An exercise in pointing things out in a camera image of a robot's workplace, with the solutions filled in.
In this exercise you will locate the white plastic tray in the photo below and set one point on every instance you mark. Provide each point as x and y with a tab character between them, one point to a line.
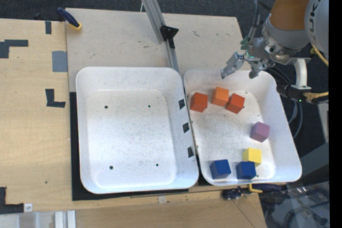
131	136
227	130

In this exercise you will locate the light orange cube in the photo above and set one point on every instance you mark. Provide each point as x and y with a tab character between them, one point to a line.
220	97

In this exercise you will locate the yellow cube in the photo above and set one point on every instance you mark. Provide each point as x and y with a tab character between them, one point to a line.
252	155

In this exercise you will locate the blue cube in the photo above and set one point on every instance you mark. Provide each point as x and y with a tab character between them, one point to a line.
220	169
245	170

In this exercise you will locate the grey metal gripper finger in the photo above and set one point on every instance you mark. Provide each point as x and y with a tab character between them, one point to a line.
256	69
233	63

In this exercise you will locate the black cylinder on white bracket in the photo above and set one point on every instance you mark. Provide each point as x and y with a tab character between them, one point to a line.
301	72

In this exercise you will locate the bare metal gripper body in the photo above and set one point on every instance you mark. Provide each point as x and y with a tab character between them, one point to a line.
276	54

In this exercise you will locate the dark orange cube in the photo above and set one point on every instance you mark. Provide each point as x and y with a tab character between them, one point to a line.
198	102
235	103

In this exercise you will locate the purple cube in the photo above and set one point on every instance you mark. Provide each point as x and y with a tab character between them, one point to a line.
259	132

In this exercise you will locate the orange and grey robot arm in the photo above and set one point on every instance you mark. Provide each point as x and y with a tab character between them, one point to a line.
291	8

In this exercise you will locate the pale wood board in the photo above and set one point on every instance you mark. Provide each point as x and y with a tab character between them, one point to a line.
117	42

